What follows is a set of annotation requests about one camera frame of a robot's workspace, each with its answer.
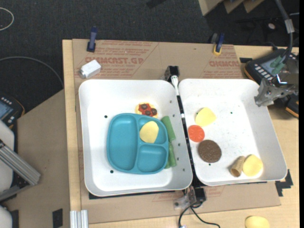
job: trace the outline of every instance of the blue clip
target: blue clip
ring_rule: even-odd
[[[95,40],[96,40],[96,35],[97,35],[97,27],[96,27],[96,26],[93,26],[93,27],[91,28],[90,41],[88,42],[87,48],[86,48],[86,50],[89,51],[89,52],[95,52],[95,46],[96,46]]]
[[[223,42],[224,42],[224,33],[220,33],[219,38],[218,38],[218,42],[217,42],[217,44],[214,46],[214,49],[213,49],[213,53],[214,53],[216,56],[219,56],[220,53],[222,52],[222,45],[223,45]]]

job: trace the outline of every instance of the tomato slice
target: tomato slice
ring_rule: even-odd
[[[205,138],[205,132],[200,126],[191,125],[188,128],[188,136],[194,142],[201,142]]]

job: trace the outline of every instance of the toy pizza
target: toy pizza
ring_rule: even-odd
[[[139,103],[135,108],[135,113],[155,118],[158,117],[158,112],[155,106],[147,102]]]

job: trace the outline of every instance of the white eraser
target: white eraser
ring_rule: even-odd
[[[100,72],[100,69],[101,65],[96,60],[93,60],[81,67],[79,70],[79,75],[81,78],[91,78],[94,75],[98,74]]]

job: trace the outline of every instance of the teal divided plate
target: teal divided plate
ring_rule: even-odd
[[[140,139],[139,131],[144,124],[154,121],[159,132],[154,143]],[[154,174],[167,163],[169,140],[165,125],[158,119],[132,113],[116,115],[110,122],[107,158],[113,168],[128,173]]]

